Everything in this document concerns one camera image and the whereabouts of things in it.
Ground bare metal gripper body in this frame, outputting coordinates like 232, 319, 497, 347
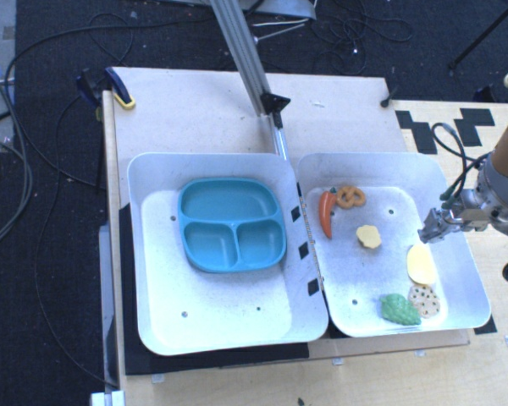
438, 187, 508, 240

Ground yellow oval chip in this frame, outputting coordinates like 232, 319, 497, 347
406, 243, 439, 287

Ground pale yellow biscuit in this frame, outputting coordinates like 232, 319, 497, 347
355, 224, 383, 250

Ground beige cookie with green dots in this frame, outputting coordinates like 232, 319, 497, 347
406, 283, 442, 320

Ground white plastic tray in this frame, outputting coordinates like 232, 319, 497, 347
295, 151, 492, 339
126, 151, 330, 357

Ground green grapes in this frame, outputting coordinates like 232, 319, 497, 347
378, 293, 422, 326

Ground brown pretzel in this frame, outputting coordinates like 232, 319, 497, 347
334, 184, 367, 211

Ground orange carrot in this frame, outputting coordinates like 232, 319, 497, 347
318, 186, 339, 241

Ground blue divided plate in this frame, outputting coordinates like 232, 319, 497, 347
177, 177, 289, 275

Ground pale flat board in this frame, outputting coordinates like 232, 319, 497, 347
102, 66, 471, 361

